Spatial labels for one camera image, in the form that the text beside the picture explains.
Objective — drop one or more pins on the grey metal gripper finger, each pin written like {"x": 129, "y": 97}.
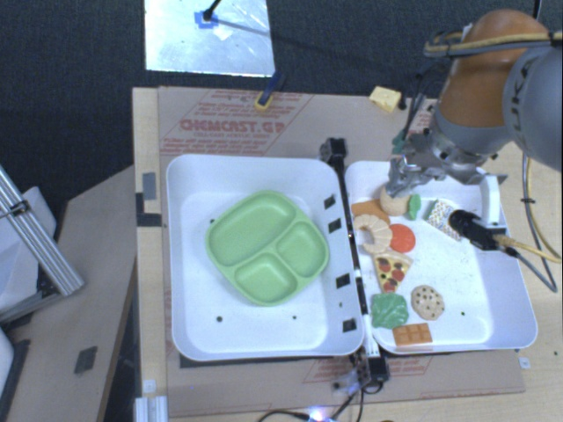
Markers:
{"x": 394, "y": 180}
{"x": 415, "y": 176}

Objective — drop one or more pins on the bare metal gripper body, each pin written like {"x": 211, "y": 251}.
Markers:
{"x": 457, "y": 164}

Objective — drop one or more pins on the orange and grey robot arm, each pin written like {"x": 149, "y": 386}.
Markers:
{"x": 479, "y": 82}

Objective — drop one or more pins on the tan bread roll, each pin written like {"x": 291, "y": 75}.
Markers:
{"x": 393, "y": 205}

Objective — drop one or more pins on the orange bread slice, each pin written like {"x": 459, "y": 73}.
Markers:
{"x": 367, "y": 208}

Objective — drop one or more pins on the white patterned packet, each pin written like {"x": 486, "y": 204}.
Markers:
{"x": 440, "y": 216}

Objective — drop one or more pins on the orange and white shrimp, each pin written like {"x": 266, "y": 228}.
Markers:
{"x": 382, "y": 233}

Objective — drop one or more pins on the red tomato slice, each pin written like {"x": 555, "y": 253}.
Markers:
{"x": 403, "y": 237}

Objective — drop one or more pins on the yellow cheese wedge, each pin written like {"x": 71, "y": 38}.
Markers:
{"x": 385, "y": 98}

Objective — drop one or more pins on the thin black and white rod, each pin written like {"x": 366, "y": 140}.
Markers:
{"x": 354, "y": 253}

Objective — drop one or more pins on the pizza slice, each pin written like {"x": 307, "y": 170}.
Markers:
{"x": 389, "y": 273}

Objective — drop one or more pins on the chocolate chip biscuit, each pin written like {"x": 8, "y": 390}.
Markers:
{"x": 427, "y": 302}

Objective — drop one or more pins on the green lettuce leaf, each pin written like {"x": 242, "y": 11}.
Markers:
{"x": 389, "y": 310}

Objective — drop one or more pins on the white plastic tray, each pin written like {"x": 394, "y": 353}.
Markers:
{"x": 198, "y": 323}
{"x": 484, "y": 306}

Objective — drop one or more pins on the green divided plate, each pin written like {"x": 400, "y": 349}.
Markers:
{"x": 264, "y": 244}

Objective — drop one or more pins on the orange waffle square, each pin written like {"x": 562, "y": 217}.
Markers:
{"x": 412, "y": 336}

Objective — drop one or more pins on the brown cardboard board red print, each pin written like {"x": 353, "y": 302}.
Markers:
{"x": 228, "y": 125}

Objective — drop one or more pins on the black cylinder on white bracket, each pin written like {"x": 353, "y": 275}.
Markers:
{"x": 473, "y": 227}

